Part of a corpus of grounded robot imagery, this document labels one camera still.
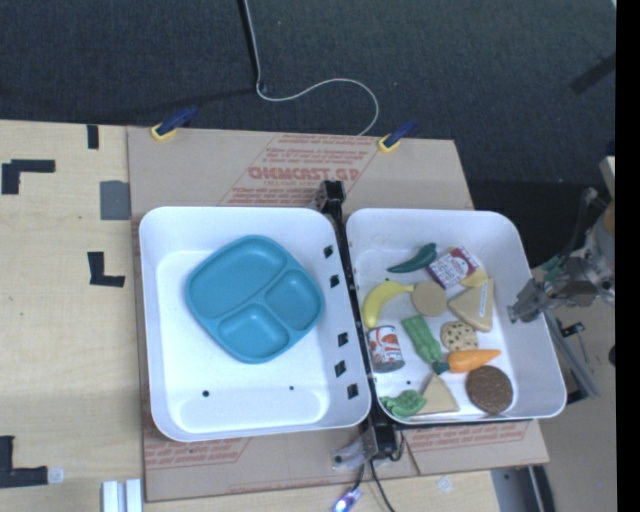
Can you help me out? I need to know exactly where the brown cardboard board red print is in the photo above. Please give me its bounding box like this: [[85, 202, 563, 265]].
[[126, 124, 550, 503]]

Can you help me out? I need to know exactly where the chocolate chip cookie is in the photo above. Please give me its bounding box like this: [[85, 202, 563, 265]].
[[440, 320, 479, 353]]

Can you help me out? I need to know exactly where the orange carrot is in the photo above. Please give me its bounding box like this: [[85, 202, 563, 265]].
[[431, 348, 502, 376]]

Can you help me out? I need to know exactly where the tan round biscuit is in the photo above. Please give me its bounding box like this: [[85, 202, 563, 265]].
[[411, 280, 448, 318]]

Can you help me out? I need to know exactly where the red and white carton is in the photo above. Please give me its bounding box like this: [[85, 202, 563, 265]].
[[426, 245, 481, 290]]

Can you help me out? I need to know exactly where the green celery stalk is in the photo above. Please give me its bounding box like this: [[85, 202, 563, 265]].
[[400, 314, 444, 364]]

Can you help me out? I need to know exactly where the blue divided plate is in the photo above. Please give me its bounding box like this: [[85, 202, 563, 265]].
[[184, 234, 326, 365]]

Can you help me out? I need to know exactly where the brown round cookie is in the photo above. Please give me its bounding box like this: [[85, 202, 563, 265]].
[[465, 364, 514, 415]]

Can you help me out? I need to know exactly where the thin black rod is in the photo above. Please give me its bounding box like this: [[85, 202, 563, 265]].
[[331, 209, 382, 432]]

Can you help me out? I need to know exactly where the yellow banana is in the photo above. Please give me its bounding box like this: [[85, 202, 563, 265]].
[[361, 280, 416, 330]]

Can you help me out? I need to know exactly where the green broccoli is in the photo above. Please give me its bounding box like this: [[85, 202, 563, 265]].
[[379, 389, 428, 420]]

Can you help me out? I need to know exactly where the red and white can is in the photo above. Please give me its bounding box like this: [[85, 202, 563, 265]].
[[366, 324, 406, 374]]

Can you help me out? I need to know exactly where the black block with wires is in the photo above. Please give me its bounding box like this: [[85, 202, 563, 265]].
[[360, 420, 402, 461], [318, 179, 347, 215]]

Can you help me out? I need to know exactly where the green chili pepper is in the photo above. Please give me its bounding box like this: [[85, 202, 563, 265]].
[[386, 242, 438, 274]]

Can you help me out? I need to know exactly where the white plastic tray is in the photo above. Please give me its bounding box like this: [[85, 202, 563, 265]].
[[344, 207, 568, 425], [138, 205, 372, 443]]

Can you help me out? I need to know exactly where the tan bread wedge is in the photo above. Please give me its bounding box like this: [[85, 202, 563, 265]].
[[417, 374, 461, 416]]

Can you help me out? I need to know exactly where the tan pizza slice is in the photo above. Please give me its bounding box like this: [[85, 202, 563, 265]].
[[447, 277, 495, 333]]

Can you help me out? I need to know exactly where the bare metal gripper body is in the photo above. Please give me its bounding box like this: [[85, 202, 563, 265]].
[[543, 254, 602, 308]]

